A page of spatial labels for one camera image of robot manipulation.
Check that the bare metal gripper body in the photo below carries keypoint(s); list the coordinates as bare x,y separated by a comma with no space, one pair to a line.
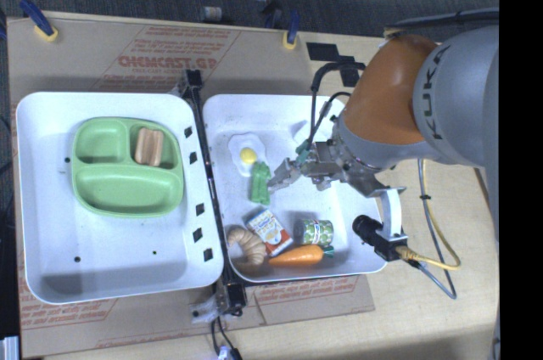
324,165

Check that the white and orange small carton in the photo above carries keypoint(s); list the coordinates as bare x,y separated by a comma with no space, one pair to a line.
269,231

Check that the tan toy croissant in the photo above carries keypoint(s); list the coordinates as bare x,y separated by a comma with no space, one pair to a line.
250,245

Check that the black cylinder on white bracket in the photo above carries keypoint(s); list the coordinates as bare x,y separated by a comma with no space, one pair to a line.
373,233

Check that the green peas can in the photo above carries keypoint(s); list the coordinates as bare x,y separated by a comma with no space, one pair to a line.
316,232

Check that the orange carrot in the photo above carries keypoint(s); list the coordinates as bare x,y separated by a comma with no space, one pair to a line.
297,256

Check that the green divided plate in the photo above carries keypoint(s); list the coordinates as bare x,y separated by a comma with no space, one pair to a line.
123,188

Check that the green toy asparagus bunch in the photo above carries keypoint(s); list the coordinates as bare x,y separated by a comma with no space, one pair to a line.
259,186

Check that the white plastic tray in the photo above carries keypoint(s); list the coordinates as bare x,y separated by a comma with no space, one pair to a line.
119,256
352,218

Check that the brown cardboard board red print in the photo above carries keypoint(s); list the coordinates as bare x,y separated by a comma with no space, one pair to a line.
140,52

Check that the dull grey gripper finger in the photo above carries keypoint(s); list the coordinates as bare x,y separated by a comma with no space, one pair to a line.
278,181
290,165

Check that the toy hot dog in bun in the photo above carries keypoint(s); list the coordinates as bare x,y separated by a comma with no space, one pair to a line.
148,147

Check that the small grey can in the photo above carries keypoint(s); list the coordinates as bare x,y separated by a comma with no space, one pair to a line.
211,13

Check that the thin black and white rod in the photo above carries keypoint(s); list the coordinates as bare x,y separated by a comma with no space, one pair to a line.
210,184

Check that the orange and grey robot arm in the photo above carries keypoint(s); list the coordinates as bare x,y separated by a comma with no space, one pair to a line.
449,95

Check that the small dark bottle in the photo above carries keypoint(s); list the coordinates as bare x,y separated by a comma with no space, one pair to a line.
264,0

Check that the white and yellow fried egg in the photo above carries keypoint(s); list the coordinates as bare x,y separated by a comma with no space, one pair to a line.
246,150

